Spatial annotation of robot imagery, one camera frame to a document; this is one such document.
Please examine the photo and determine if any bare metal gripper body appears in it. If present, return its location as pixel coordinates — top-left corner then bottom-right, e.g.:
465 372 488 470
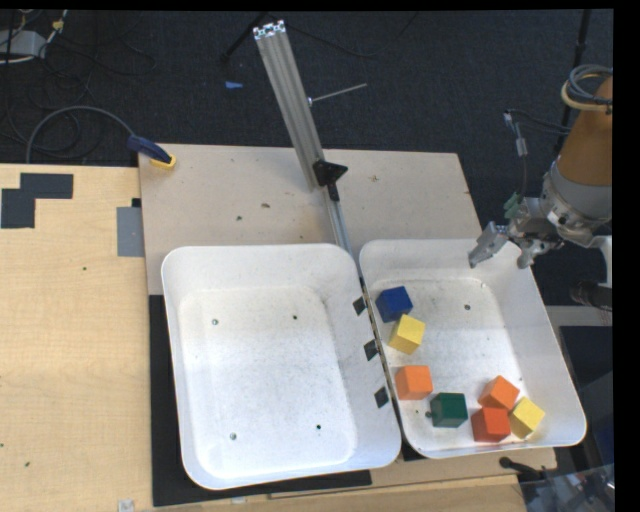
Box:
506 196 597 255

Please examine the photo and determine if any white plastic tray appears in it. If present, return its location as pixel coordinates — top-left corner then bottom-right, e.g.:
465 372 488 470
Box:
358 237 588 460
160 242 403 492

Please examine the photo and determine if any blue cube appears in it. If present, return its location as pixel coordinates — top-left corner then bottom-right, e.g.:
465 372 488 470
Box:
374 285 415 324

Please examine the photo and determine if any yellow cube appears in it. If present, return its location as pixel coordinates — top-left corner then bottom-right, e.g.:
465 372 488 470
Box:
387 313 427 357
508 395 547 441

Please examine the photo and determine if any orange cube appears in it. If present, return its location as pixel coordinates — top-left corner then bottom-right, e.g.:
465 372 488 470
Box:
393 364 435 402
476 374 522 412

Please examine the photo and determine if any green cube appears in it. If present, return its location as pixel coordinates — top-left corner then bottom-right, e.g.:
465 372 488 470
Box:
428 391 470 430

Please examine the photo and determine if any red cube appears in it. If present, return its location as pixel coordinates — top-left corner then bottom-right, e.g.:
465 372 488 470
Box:
469 406 513 444

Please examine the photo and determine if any pale wood board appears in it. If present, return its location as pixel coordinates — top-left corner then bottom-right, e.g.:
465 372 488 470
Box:
137 143 559 501

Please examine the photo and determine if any black cylinder on white bracket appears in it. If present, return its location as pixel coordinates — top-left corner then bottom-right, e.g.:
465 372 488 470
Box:
569 233 613 310

